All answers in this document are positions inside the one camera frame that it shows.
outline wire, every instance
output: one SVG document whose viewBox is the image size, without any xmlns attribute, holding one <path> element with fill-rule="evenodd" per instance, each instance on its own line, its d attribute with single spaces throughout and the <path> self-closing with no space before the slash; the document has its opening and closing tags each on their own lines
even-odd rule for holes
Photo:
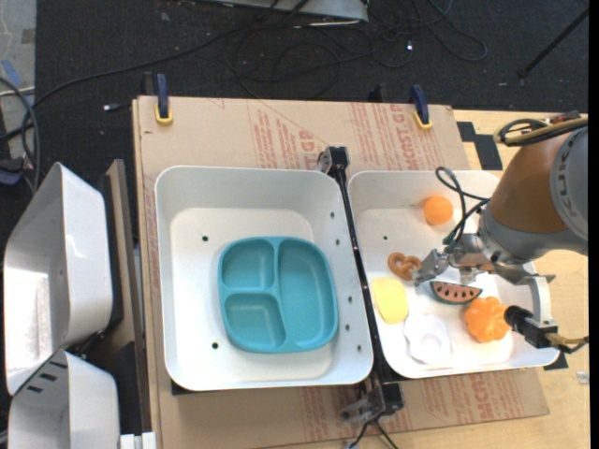
<svg viewBox="0 0 599 449">
<path fill-rule="evenodd" d="M 340 26 L 340 25 L 354 25 L 360 23 L 361 20 L 346 20 L 343 22 L 313 22 L 308 23 L 309 26 Z M 296 25 L 293 28 L 301 28 L 301 25 Z"/>
<path fill-rule="evenodd" d="M 18 137 L 20 134 L 21 128 L 17 128 L 16 130 L 10 130 L 8 133 L 5 133 L 4 135 L 0 136 L 0 145 L 12 140 L 15 137 Z"/>
<path fill-rule="evenodd" d="M 347 446 L 346 449 L 353 449 L 355 447 L 358 446 L 358 443 L 362 440 L 362 438 L 364 437 L 364 435 L 366 434 L 366 429 L 368 428 L 368 426 L 374 426 L 376 427 L 376 429 L 379 431 L 379 433 L 381 434 L 381 436 L 383 436 L 387 442 L 391 445 L 391 447 L 393 449 L 400 449 L 395 442 L 393 442 L 393 440 L 391 440 L 391 438 L 389 438 L 387 432 L 383 429 L 383 427 L 381 426 L 381 424 L 379 423 L 379 419 L 380 416 L 375 417 L 374 419 L 370 420 L 370 421 L 366 421 L 364 423 L 364 425 L 362 426 L 361 431 L 359 432 L 358 436 L 354 439 L 354 441 L 349 444 Z"/>
<path fill-rule="evenodd" d="M 20 89 L 19 89 L 19 91 L 20 91 L 22 94 L 30 94 L 30 93 L 32 93 L 32 92 L 33 92 L 35 89 L 36 89 L 36 87 L 35 87 L 35 86 L 28 86 L 28 87 L 26 87 L 26 88 L 20 88 Z M 15 95 L 15 92 L 14 92 L 14 90 L 8 90 L 7 92 L 0 92 L 0 98 L 1 98 L 1 97 L 3 97 L 3 96 L 14 96 L 14 95 Z"/>
<path fill-rule="evenodd" d="M 565 338 L 557 333 L 547 333 L 546 337 L 552 347 L 569 355 L 589 344 L 589 336 L 583 336 L 581 338 Z"/>
<path fill-rule="evenodd" d="M 441 174 L 442 172 L 445 173 L 451 179 L 453 184 L 449 183 L 447 180 L 443 178 Z M 451 253 L 453 252 L 455 246 L 460 242 L 468 218 L 475 214 L 475 212 L 480 211 L 487 203 L 489 203 L 490 198 L 473 195 L 471 193 L 466 193 L 465 191 L 463 191 L 461 189 L 460 182 L 456 177 L 456 174 L 449 168 L 437 167 L 434 171 L 434 174 L 443 185 L 455 191 L 460 196 L 461 218 L 456 224 L 456 226 L 451 230 L 451 232 L 443 239 L 443 243 L 446 245 L 445 253 Z M 466 210 L 465 197 L 476 199 L 478 200 L 478 202 L 469 210 Z"/>
<path fill-rule="evenodd" d="M 503 143 L 508 147 L 531 145 L 579 130 L 587 126 L 588 123 L 588 117 L 572 118 L 559 123 L 547 123 L 532 118 L 521 118 L 495 131 L 493 140 L 496 143 Z"/>
<path fill-rule="evenodd" d="M 22 135 L 23 149 L 25 150 L 25 152 L 27 153 L 27 156 L 31 160 L 31 164 L 32 164 L 33 170 L 34 170 L 33 181 L 29 181 L 29 179 L 27 177 L 24 177 L 24 179 L 27 181 L 28 184 L 30 183 L 29 186 L 32 189 L 32 192 L 35 193 L 39 186 L 39 177 L 40 177 L 40 172 L 41 172 L 39 125 L 37 124 L 36 114 L 34 113 L 32 104 L 29 103 L 29 100 L 27 99 L 27 97 L 21 92 L 21 90 L 19 90 L 19 88 L 17 88 L 16 85 L 14 85 L 11 81 L 5 79 L 4 77 L 0 77 L 0 82 L 2 82 L 4 85 L 6 85 L 8 88 L 10 88 L 10 90 L 12 90 L 14 92 L 14 94 L 21 100 L 21 102 L 25 108 L 25 118 L 31 119 L 31 123 L 32 123 L 33 130 L 34 130 L 34 145 L 35 145 L 33 150 L 31 150 L 29 148 L 29 144 L 27 142 L 27 135 L 26 135 L 27 125 L 26 124 L 24 124 L 22 126 L 21 135 Z"/>
<path fill-rule="evenodd" d="M 472 57 L 457 53 L 456 51 L 451 50 L 449 48 L 449 46 L 435 33 L 433 26 L 429 25 L 428 28 L 431 30 L 432 35 L 437 39 L 437 41 L 439 41 L 439 43 L 441 43 L 441 45 L 443 45 L 443 47 L 447 51 L 449 51 L 452 55 L 454 55 L 457 58 L 460 58 L 461 60 L 463 60 L 465 62 L 479 62 L 480 60 L 484 59 L 487 56 L 489 49 L 487 48 L 487 45 L 481 39 L 476 38 L 475 36 L 464 32 L 463 30 L 458 28 L 453 22 L 451 22 L 449 19 L 445 18 L 446 15 L 449 13 L 449 8 L 447 10 L 442 10 L 439 6 L 437 6 L 437 4 L 433 0 L 428 0 L 428 1 L 433 7 L 437 8 L 437 11 L 439 11 L 441 16 L 443 17 L 442 19 L 440 18 L 438 20 L 438 22 L 440 20 L 444 20 L 454 31 L 456 31 L 458 34 L 460 34 L 462 36 L 466 36 L 467 38 L 473 40 L 473 42 L 476 45 L 480 46 L 480 48 L 482 49 L 482 52 L 479 55 L 472 56 Z"/>
<path fill-rule="evenodd" d="M 269 9 L 273 9 L 274 6 L 276 5 L 277 1 L 278 0 L 275 0 L 273 2 L 273 4 L 271 4 Z M 294 7 L 294 9 L 292 9 L 291 12 L 284 17 L 282 22 L 271 24 L 269 26 L 265 25 L 264 29 L 265 30 L 273 30 L 273 29 L 282 30 L 282 29 L 293 28 L 292 26 L 289 26 L 287 24 L 289 19 L 292 18 L 295 14 L 297 14 L 300 11 L 300 9 L 302 8 L 302 6 L 304 6 L 307 3 L 307 1 L 308 0 L 301 0 L 296 5 L 296 7 Z M 327 58 L 329 59 L 329 61 L 322 63 L 322 64 L 312 65 L 310 67 L 304 67 L 300 73 L 305 74 L 310 71 L 322 70 L 322 69 L 330 67 L 330 66 L 335 66 L 336 67 L 335 77 L 334 77 L 335 80 L 326 79 L 325 83 L 322 85 L 322 87 L 319 88 L 318 90 L 314 91 L 310 97 L 311 98 L 322 97 L 326 91 L 328 91 L 330 88 L 332 88 L 336 84 L 340 66 L 342 64 L 356 61 L 360 58 L 364 58 L 364 57 L 373 58 L 374 61 L 377 62 L 379 65 L 382 65 L 383 67 L 389 68 L 389 69 L 396 69 L 396 68 L 400 68 L 400 67 L 407 65 L 411 61 L 413 53 L 414 53 L 413 52 L 413 37 L 414 37 L 414 35 L 419 30 L 429 28 L 431 25 L 443 20 L 446 17 L 446 15 L 448 14 L 449 10 L 451 9 L 451 3 L 453 0 L 446 0 L 446 5 L 444 5 L 442 7 L 435 4 L 433 2 L 433 0 L 428 0 L 428 1 L 430 2 L 430 4 L 432 5 L 433 9 L 436 12 L 436 15 L 432 19 L 423 21 L 418 15 L 417 18 L 414 18 L 414 17 L 409 18 L 405 23 L 402 23 L 399 19 L 397 19 L 397 21 L 393 24 L 388 24 L 387 22 L 384 22 L 382 19 L 378 19 L 383 24 L 383 29 L 377 30 L 373 35 L 367 34 L 360 27 L 353 26 L 355 24 L 355 22 L 353 22 L 353 21 L 322 22 L 322 23 L 314 23 L 314 24 L 301 26 L 301 28 L 313 28 L 313 29 L 319 29 L 319 30 L 324 30 L 325 28 L 330 29 L 330 30 L 356 28 L 364 35 L 366 41 L 368 42 L 368 48 L 364 51 L 351 50 L 351 49 L 348 49 L 347 47 L 342 48 L 340 46 L 340 44 L 337 42 L 336 45 L 338 46 L 339 50 L 340 51 L 349 51 L 351 53 L 349 56 L 343 56 L 331 49 L 328 49 L 325 51 L 324 48 L 321 47 L 321 50 L 322 50 L 321 53 L 326 54 L 328 56 Z M 83 83 L 85 81 L 115 76 L 115 75 L 122 74 L 125 72 L 139 70 L 139 69 L 142 69 L 147 66 L 159 65 L 159 64 L 165 63 L 170 60 L 181 58 L 181 57 L 191 54 L 195 51 L 199 51 L 204 48 L 207 48 L 208 46 L 214 44 L 215 42 L 217 42 L 219 40 L 224 40 L 227 38 L 231 39 L 234 36 L 238 36 L 238 35 L 242 35 L 242 37 L 248 36 L 248 34 L 245 34 L 244 32 L 249 29 L 252 29 L 254 32 L 261 31 L 261 29 L 255 29 L 255 27 L 256 27 L 256 20 L 254 20 L 250 24 L 240 26 L 240 27 L 231 29 L 229 31 L 225 31 L 220 35 L 217 35 L 211 39 L 205 40 L 202 43 L 199 43 L 196 46 L 193 46 L 193 47 L 188 48 L 183 51 L 177 51 L 175 53 L 172 53 L 172 54 L 160 57 L 160 58 L 156 58 L 151 61 L 142 62 L 137 65 L 113 68 L 111 70 L 102 71 L 99 73 L 94 73 L 94 74 L 87 75 L 84 77 L 69 80 L 69 81 L 67 81 L 63 84 L 60 84 L 57 87 L 51 89 L 47 93 L 43 94 L 33 104 L 33 108 L 37 107 L 38 105 L 40 105 L 41 103 L 46 101 L 52 95 L 59 93 L 59 92 L 63 91 L 64 89 L 67 89 L 71 86 Z M 329 38 L 331 39 L 331 41 L 334 42 L 334 37 L 329 36 Z M 395 45 L 397 45 L 397 44 L 403 44 L 402 51 L 395 50 Z M 283 50 L 283 54 L 289 54 L 289 52 L 290 52 L 290 49 Z M 470 60 L 470 61 L 476 61 L 481 58 L 484 58 L 485 55 L 486 55 L 486 48 L 485 48 L 483 55 L 479 56 L 477 58 L 463 58 L 463 57 L 460 57 L 460 58 L 465 59 L 465 60 Z M 281 62 L 282 58 L 283 58 L 282 55 L 280 55 L 279 58 L 275 59 L 276 65 L 280 66 L 280 62 Z M 240 69 L 238 68 L 238 63 L 236 60 L 233 60 L 232 62 L 229 61 L 229 63 L 226 63 L 226 66 L 231 71 L 233 71 L 233 73 L 235 74 L 235 77 L 238 79 L 240 84 L 243 86 L 243 88 L 249 94 L 251 94 L 252 96 L 254 96 L 256 98 L 260 97 L 260 95 L 257 94 L 257 92 L 255 90 L 253 90 L 249 87 L 249 85 L 247 84 L 247 81 L 252 80 L 252 81 L 259 82 L 261 80 L 262 81 L 265 80 L 264 78 L 257 79 L 255 77 L 252 77 L 251 75 L 248 75 L 247 72 L 245 72 L 245 73 L 241 72 Z M 271 71 L 271 72 L 267 71 L 266 73 L 263 72 L 263 74 L 273 75 L 274 73 L 273 73 L 273 71 Z M 276 78 L 274 78 L 273 81 L 269 81 L 270 87 L 272 87 L 272 84 L 274 82 L 281 82 L 284 80 L 293 79 L 298 74 L 299 74 L 299 72 L 296 70 L 296 67 L 294 67 L 290 72 L 286 72 L 285 74 L 279 75 Z M 29 127 L 31 127 L 30 126 L 30 118 L 29 118 L 29 115 L 26 114 L 22 121 L 22 128 L 21 128 L 22 134 L 24 134 L 25 130 Z"/>
</svg>

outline blue divided plate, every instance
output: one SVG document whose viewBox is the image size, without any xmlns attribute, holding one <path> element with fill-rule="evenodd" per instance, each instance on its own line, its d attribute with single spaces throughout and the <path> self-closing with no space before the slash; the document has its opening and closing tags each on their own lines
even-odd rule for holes
<svg viewBox="0 0 599 449">
<path fill-rule="evenodd" d="M 305 239 L 240 239 L 221 253 L 226 333 L 254 353 L 310 351 L 337 332 L 335 285 L 322 251 Z"/>
</svg>

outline white tray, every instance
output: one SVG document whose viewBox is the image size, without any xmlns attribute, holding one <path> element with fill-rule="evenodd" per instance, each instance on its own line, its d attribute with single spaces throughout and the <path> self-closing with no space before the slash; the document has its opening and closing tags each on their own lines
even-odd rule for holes
<svg viewBox="0 0 599 449">
<path fill-rule="evenodd" d="M 491 196 L 497 178 L 484 171 L 456 171 L 463 191 Z M 432 249 L 443 250 L 443 238 L 460 219 L 458 194 L 440 183 L 433 171 L 365 171 L 356 174 L 348 183 L 358 244 L 368 281 L 377 277 L 395 277 L 387 267 L 391 253 L 404 253 L 424 259 Z M 426 223 L 422 205 L 433 195 L 447 197 L 454 205 L 451 222 L 433 226 Z M 475 201 L 467 199 L 470 208 Z M 477 215 L 469 219 L 466 230 L 475 232 Z M 449 268 L 435 280 L 460 282 L 460 275 Z M 450 305 L 437 301 L 430 295 L 429 283 L 415 287 L 402 281 L 408 297 L 410 313 L 434 314 L 447 325 L 452 345 L 448 364 L 433 366 L 414 359 L 403 335 L 403 323 L 386 323 L 377 310 L 375 317 L 388 364 L 407 378 L 424 378 L 481 372 L 500 369 L 517 369 L 545 366 L 558 357 L 557 350 L 535 349 L 518 333 L 510 331 L 502 340 L 489 343 L 476 342 L 467 332 L 463 322 L 466 306 Z M 484 274 L 472 286 L 484 288 L 482 297 L 496 296 L 503 304 L 519 305 L 531 309 L 533 300 L 528 286 L 514 286 L 502 278 Z"/>
<path fill-rule="evenodd" d="M 343 199 L 323 173 L 172 167 L 155 184 L 168 373 L 191 391 L 354 384 L 373 365 L 368 321 Z M 291 354 L 243 351 L 227 338 L 218 259 L 238 239 L 307 239 L 326 255 L 339 329 L 322 348 Z"/>
<path fill-rule="evenodd" d="M 15 394 L 57 350 L 105 329 L 111 312 L 104 198 L 55 163 L 5 251 L 8 392 Z"/>
</svg>

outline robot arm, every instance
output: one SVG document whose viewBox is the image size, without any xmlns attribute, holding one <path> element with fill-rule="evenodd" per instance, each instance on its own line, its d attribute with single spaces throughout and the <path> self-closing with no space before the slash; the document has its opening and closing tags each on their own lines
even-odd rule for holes
<svg viewBox="0 0 599 449">
<path fill-rule="evenodd" d="M 588 119 L 536 122 L 533 131 L 506 138 L 515 123 L 525 122 L 513 122 L 495 136 L 521 148 L 492 197 L 479 204 L 484 209 L 476 233 L 444 241 L 443 252 L 432 250 L 414 281 L 418 285 L 431 280 L 451 266 L 460 270 L 462 284 L 480 272 L 497 274 L 515 285 L 528 284 L 533 311 L 510 307 L 505 321 L 535 347 L 567 351 L 567 344 L 575 343 L 576 350 L 588 338 L 566 340 L 557 335 L 548 303 L 553 276 L 534 273 L 531 263 L 556 249 L 588 254 Z"/>
</svg>

